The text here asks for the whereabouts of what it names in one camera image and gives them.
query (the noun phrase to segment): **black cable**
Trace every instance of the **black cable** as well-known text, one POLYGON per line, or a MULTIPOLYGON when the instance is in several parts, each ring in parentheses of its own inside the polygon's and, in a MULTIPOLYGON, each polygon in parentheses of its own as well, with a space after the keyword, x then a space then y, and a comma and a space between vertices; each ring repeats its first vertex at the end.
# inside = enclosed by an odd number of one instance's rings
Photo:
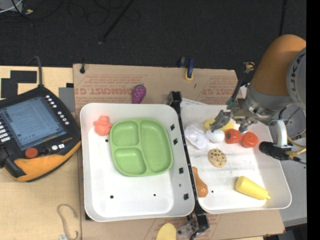
POLYGON ((281 13, 279 36, 282 35, 282 31, 283 31, 283 28, 284 28, 285 14, 286 14, 286 9, 287 9, 287 2, 288 2, 288 0, 283 0, 283 3, 282 3, 282 13, 281 13))
MULTIPOLYGON (((129 16, 127 16, 127 15, 124 15, 124 16, 123 16, 124 18, 127 18, 127 19, 129 19, 129 20, 131 20, 131 21, 138 21, 138 20, 141 19, 141 14, 140 14, 140 12, 139 12, 137 9, 135 9, 135 8, 129 8, 128 10, 133 10, 133 11, 135 11, 136 14, 137 14, 137 17, 134 18, 134 17, 129 17, 129 16)), ((93 25, 93 26, 100 26, 100 25, 103 25, 103 24, 109 19, 109 17, 111 16, 111 13, 112 13, 112 14, 118 14, 118 15, 120 14, 120 12, 110 11, 110 10, 106 10, 106 11, 91 11, 91 12, 89 12, 89 13, 86 15, 85 19, 86 19, 86 21, 87 21, 89 24, 91 24, 91 25, 93 25), (97 20, 95 20, 95 21, 91 20, 91 18, 93 18, 94 15, 104 15, 104 17, 103 17, 103 18, 102 18, 101 16, 98 17, 99 19, 102 19, 102 20, 100 20, 100 22, 97 23, 97 22, 96 22, 97 20)))
POLYGON ((28 21, 30 21, 30 19, 29 19, 27 16, 23 15, 23 14, 18 10, 18 8, 17 8, 17 6, 16 6, 16 4, 15 4, 15 1, 14 1, 14 0, 11 0, 11 2, 12 2, 12 4, 13 4, 14 8, 16 9, 17 13, 19 13, 24 19, 27 19, 28 21))
POLYGON ((306 164, 307 164, 306 161, 304 161, 304 160, 302 160, 301 158, 296 157, 296 156, 294 156, 294 157, 292 158, 292 160, 293 160, 293 161, 296 161, 296 162, 298 162, 298 163, 300 163, 300 164, 303 164, 303 165, 306 165, 306 164))
POLYGON ((244 71, 241 73, 240 77, 239 77, 239 80, 235 86, 235 89, 233 91, 233 94, 231 96, 231 101, 234 102, 237 98, 237 95, 238 95, 238 92, 240 90, 240 87, 243 85, 243 81, 245 79, 245 76, 252 70, 254 70, 254 66, 255 64, 253 62, 249 62, 247 63, 247 65, 244 67, 244 71))
POLYGON ((279 112, 279 117, 278 119, 281 120, 282 119, 282 114, 284 113, 284 111, 287 109, 287 107, 285 106, 283 109, 280 110, 279 112))
POLYGON ((102 44, 107 36, 110 34, 110 32, 114 29, 114 27, 117 25, 117 23, 121 20, 121 18, 123 17, 123 15, 126 13, 126 11, 128 10, 128 8, 131 6, 131 4, 134 2, 134 0, 130 0, 128 2, 128 4, 124 7, 124 9, 122 10, 122 12, 119 14, 119 16, 117 17, 117 19, 114 21, 114 23, 111 25, 111 27, 107 30, 107 32, 103 35, 102 37, 102 41, 99 42, 99 45, 102 44))
POLYGON ((80 18, 83 18, 84 16, 86 16, 86 9, 83 8, 83 7, 80 6, 80 5, 72 2, 72 1, 73 1, 73 0, 69 0, 69 2, 68 2, 68 4, 67 4, 68 13, 69 13, 72 17, 75 17, 75 18, 77 18, 77 19, 80 19, 80 18), (71 7, 70 7, 70 5, 77 6, 78 8, 81 8, 83 14, 82 14, 81 16, 74 16, 74 15, 72 14, 72 12, 71 12, 71 9, 70 9, 71 7))
MULTIPOLYGON (((32 23, 37 22, 37 21, 41 21, 41 20, 43 20, 43 19, 46 19, 46 18, 50 17, 51 15, 53 15, 54 13, 56 13, 56 12, 58 11, 58 9, 59 9, 59 8, 62 6, 62 4, 64 3, 64 0, 60 0, 59 5, 54 9, 54 11, 51 12, 51 13, 49 13, 49 14, 47 14, 47 15, 44 16, 44 17, 31 18, 31 17, 27 17, 27 16, 25 16, 24 14, 22 14, 22 13, 18 10, 18 8, 16 7, 16 5, 15 5, 15 3, 14 3, 14 0, 11 0, 11 1, 12 1, 13 5, 14 5, 16 11, 19 13, 19 16, 22 16, 22 17, 23 17, 24 19, 26 19, 28 22, 32 22, 32 23)), ((38 5, 38 7, 33 10, 33 12, 35 12, 37 9, 39 9, 39 7, 42 5, 42 3, 43 3, 44 1, 45 1, 45 0, 42 0, 41 3, 38 5)), ((6 15, 4 18, 1 19, 1 22, 3 22, 3 23, 18 23, 18 22, 19 22, 19 23, 24 23, 24 22, 27 22, 27 21, 18 21, 18 20, 4 21, 4 19, 6 19, 6 18, 15 18, 15 17, 18 17, 18 16, 16 16, 16 15, 15 15, 15 16, 6 15)))
POLYGON ((111 6, 111 0, 108 0, 108 5, 109 7, 105 7, 103 6, 99 0, 93 0, 101 9, 104 9, 104 10, 108 10, 108 11, 115 11, 115 10, 118 10, 122 7, 123 5, 123 0, 120 0, 120 3, 118 6, 115 6, 115 7, 112 7, 111 6))

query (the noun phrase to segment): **toy cookie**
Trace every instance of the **toy cookie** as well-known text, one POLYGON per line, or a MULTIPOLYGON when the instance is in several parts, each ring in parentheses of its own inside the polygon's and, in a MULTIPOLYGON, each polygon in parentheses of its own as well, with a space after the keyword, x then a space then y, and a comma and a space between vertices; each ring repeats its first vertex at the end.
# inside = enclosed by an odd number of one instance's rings
POLYGON ((227 162, 226 154, 223 153, 220 149, 214 148, 208 152, 209 162, 217 168, 225 166, 227 162))

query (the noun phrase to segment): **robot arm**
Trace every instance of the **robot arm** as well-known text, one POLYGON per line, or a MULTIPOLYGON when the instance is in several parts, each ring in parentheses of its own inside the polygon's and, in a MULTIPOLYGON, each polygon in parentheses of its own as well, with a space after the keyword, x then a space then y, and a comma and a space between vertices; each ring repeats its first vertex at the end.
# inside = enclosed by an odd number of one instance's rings
MULTIPOLYGON (((273 116, 288 105, 295 103, 306 111, 306 44, 307 42, 292 34, 276 38, 265 51, 246 92, 245 99, 235 100, 240 88, 241 77, 227 102, 229 112, 221 111, 210 125, 210 129, 221 128, 232 118, 240 124, 239 131, 245 132, 257 122, 278 129, 279 152, 287 146, 285 125, 273 116)), ((261 147, 261 151, 271 152, 271 147, 261 147)))

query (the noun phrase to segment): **red tomato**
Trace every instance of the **red tomato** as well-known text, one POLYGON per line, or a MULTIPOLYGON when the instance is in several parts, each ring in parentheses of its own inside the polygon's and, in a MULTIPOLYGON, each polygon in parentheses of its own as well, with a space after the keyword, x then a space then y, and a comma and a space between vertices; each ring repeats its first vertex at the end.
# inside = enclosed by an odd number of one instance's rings
POLYGON ((228 144, 239 143, 242 140, 241 132, 236 129, 229 129, 225 132, 225 142, 228 144))
POLYGON ((247 131, 243 137, 242 137, 242 142, 241 144, 245 148, 252 148, 258 143, 258 137, 251 131, 247 131))

